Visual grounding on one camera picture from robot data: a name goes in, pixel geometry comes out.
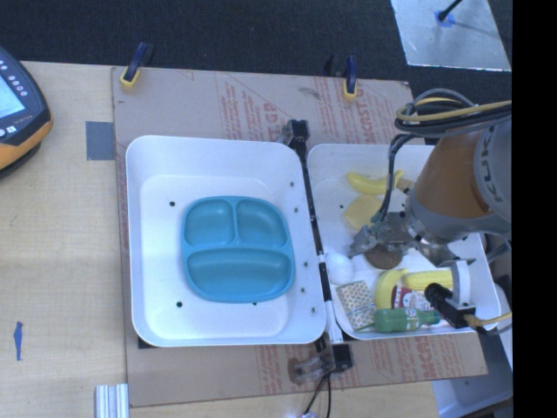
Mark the black block with thin wires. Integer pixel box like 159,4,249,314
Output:
281,118,311,148
332,342,354,373

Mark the yellow corn cob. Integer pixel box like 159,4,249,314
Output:
404,269,455,291

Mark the brown round biscuit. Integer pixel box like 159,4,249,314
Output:
364,247,404,271

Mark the white egg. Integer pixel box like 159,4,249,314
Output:
325,251,356,286

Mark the black cylinder on white bracket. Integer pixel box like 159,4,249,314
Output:
424,259,478,330

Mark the red ketchup bottle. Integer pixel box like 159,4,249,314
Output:
390,285,437,312

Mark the thin black and white rod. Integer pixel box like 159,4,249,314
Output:
298,142,343,344

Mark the brown cardboard board, red print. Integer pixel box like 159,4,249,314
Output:
111,66,489,408

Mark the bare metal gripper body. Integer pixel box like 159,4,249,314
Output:
376,211,441,261

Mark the blue divided plate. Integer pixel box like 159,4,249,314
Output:
181,195,297,304

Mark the yellow patterned packet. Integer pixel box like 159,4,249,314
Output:
335,280,378,333

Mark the yellow banana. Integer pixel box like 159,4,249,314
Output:
373,267,411,311
346,169,405,197

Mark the white plastic tray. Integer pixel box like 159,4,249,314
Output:
305,142,502,341
124,134,328,348

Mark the green plastic bottle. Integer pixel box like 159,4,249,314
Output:
372,307,442,334

